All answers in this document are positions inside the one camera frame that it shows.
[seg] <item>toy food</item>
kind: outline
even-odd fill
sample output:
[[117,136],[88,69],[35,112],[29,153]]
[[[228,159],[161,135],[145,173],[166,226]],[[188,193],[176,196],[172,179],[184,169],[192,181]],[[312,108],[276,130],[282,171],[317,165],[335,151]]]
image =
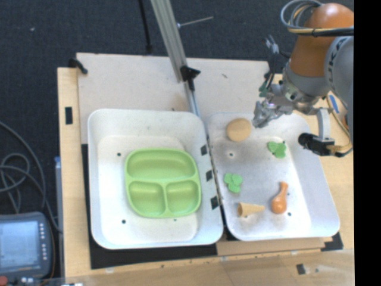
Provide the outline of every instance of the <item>toy food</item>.
[[284,181],[280,183],[280,192],[271,201],[271,210],[275,214],[282,214],[287,209],[286,192],[288,184]]
[[227,189],[232,193],[239,193],[241,191],[241,183],[243,179],[238,174],[226,173],[224,175],[224,182]]
[[265,209],[265,206],[252,203],[238,203],[237,214],[239,217],[246,217],[253,213],[261,212]]
[[285,143],[269,142],[267,143],[267,149],[277,158],[286,157],[286,145]]
[[226,126],[227,137],[234,142],[241,142],[251,133],[251,122],[244,118],[234,119]]

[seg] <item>metal pole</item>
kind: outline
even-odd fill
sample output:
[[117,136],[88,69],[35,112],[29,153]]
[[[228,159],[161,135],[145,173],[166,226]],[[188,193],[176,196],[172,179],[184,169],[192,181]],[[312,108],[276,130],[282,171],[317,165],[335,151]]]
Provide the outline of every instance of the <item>metal pole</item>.
[[[61,231],[64,230],[64,214],[63,214],[63,197],[62,197],[62,178],[61,178],[61,158],[55,157],[55,183],[57,194],[57,216],[58,227]],[[65,275],[65,262],[64,262],[64,236],[62,233],[58,234],[58,251],[60,252],[60,272],[61,276]]]
[[[182,75],[181,69],[188,67],[188,64],[186,62],[179,28],[173,15],[171,2],[170,0],[151,0],[151,4],[159,24],[161,36],[164,40],[164,45],[167,49],[172,63],[172,68],[174,70],[174,74],[176,75],[176,79],[178,82],[186,81],[188,78]],[[187,84],[185,89],[191,112],[199,116],[193,88],[190,88]]]
[[202,18],[202,19],[193,20],[193,21],[190,21],[190,22],[178,23],[177,27],[181,28],[183,26],[190,26],[191,24],[195,24],[195,23],[200,23],[200,22],[203,22],[203,21],[211,20],[213,18],[214,18],[213,16],[210,16],[210,17],[206,17],[206,18]]

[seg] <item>cable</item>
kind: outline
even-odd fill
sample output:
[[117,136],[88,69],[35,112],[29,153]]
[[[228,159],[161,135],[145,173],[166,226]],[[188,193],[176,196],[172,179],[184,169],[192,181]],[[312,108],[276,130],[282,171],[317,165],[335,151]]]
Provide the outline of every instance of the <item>cable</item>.
[[283,52],[279,49],[278,44],[275,42],[272,35],[269,35],[268,38],[263,39],[263,43],[267,46],[268,49],[271,51],[271,57],[270,61],[268,61],[269,65],[269,71],[265,74],[266,80],[264,82],[264,86],[266,89],[269,89],[271,87],[271,84],[273,83],[274,76],[276,73],[276,67],[279,61],[279,56],[289,58],[289,53]]
[[[353,36],[354,27],[340,27],[340,28],[309,28],[301,26],[302,20],[306,12],[311,12],[315,8],[323,5],[317,0],[292,0],[288,2],[280,12],[280,20],[285,25],[289,32],[298,34],[300,36]],[[293,7],[290,19],[285,20],[285,12]]]
[[143,0],[138,0],[139,3],[139,9],[140,9],[140,15],[142,16],[143,21],[143,27],[144,27],[144,34],[146,39],[146,54],[152,54],[152,44],[151,44],[151,38],[149,37],[149,29],[147,24],[147,17],[144,10],[144,4]]
[[[327,104],[328,104],[328,107],[329,108],[333,108],[332,107],[332,103],[330,102],[330,99],[328,99],[328,97],[327,97]],[[329,146],[327,146],[327,148],[332,152],[332,153],[338,153],[339,151],[343,151],[343,150],[345,150],[345,149],[347,149],[348,147],[350,147],[349,148],[349,150],[348,151],[346,151],[345,153],[339,153],[337,156],[338,157],[343,157],[343,156],[345,156],[345,155],[347,155],[348,153],[350,153],[351,151],[352,151],[352,142],[351,142],[351,136],[350,136],[350,134],[349,134],[349,131],[345,128],[345,126],[343,125],[343,123],[339,120],[339,117],[338,117],[338,115],[335,113],[335,112],[333,112],[332,113],[333,114],[333,117],[335,118],[335,120],[336,120],[336,122],[337,122],[337,124],[340,126],[340,128],[344,131],[344,133],[347,135],[347,137],[348,137],[348,139],[349,139],[349,142],[346,144],[346,145],[343,145],[343,146],[341,146],[341,145],[329,145]]]
[[[30,148],[28,143],[17,132],[15,132],[13,129],[11,129],[9,126],[2,123],[1,121],[0,121],[0,128],[3,128],[6,131],[8,131],[9,133],[11,133],[28,150],[29,154],[32,156],[33,160],[35,161],[35,163],[38,167],[39,175],[40,175],[41,182],[42,182],[40,184],[29,173],[30,172],[30,162],[26,156],[24,156],[23,154],[19,154],[19,153],[12,153],[10,155],[7,155],[0,163],[0,179],[1,179],[0,183],[2,183],[4,186],[3,188],[0,188],[0,194],[6,192],[9,196],[10,200],[11,200],[11,203],[13,205],[13,208],[15,209],[15,212],[19,213],[20,207],[21,207],[21,194],[20,194],[18,188],[20,185],[22,185],[24,183],[24,181],[26,179],[30,180],[32,182],[32,184],[35,185],[35,187],[38,189],[39,193],[41,193],[41,195],[42,195],[41,209],[44,209],[44,208],[47,209],[49,217],[51,219],[51,222],[52,222],[54,228],[59,233],[62,233],[62,230],[60,230],[60,228],[58,227],[58,224],[56,223],[56,221],[54,219],[54,215],[53,215],[51,206],[49,205],[49,203],[46,200],[45,175],[44,175],[42,166],[41,166],[35,152]],[[26,168],[21,169],[19,167],[7,164],[7,162],[9,162],[11,159],[15,159],[15,158],[22,159],[24,161],[24,164],[26,165]],[[16,181],[12,176],[10,176],[8,173],[6,173],[6,171],[17,172],[17,173],[21,174],[23,177],[21,177],[20,180]],[[11,190],[16,190],[16,193],[18,195],[18,201],[17,202],[15,201],[15,199],[11,193]]]

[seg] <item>green toy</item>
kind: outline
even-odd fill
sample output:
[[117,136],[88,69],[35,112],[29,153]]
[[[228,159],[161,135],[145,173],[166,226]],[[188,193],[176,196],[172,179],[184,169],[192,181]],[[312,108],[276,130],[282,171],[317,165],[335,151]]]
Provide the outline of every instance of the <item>green toy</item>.
[[267,148],[277,158],[286,157],[286,145],[284,142],[277,143],[271,141],[267,143]]
[[264,82],[260,88],[259,88],[259,92],[260,92],[260,98],[264,98],[266,97],[266,94],[267,94],[267,91],[268,89],[266,88],[266,85],[267,85],[267,82]]
[[238,174],[226,173],[224,175],[224,183],[227,184],[227,189],[232,193],[239,193],[241,191],[241,183],[243,179]]

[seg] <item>ice cream cone toy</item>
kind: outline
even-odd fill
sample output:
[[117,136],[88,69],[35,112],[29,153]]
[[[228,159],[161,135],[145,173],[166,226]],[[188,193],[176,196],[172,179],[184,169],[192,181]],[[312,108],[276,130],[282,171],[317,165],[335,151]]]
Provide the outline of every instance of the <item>ice cream cone toy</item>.
[[246,217],[253,213],[261,212],[265,206],[252,203],[238,203],[237,214],[239,217]]

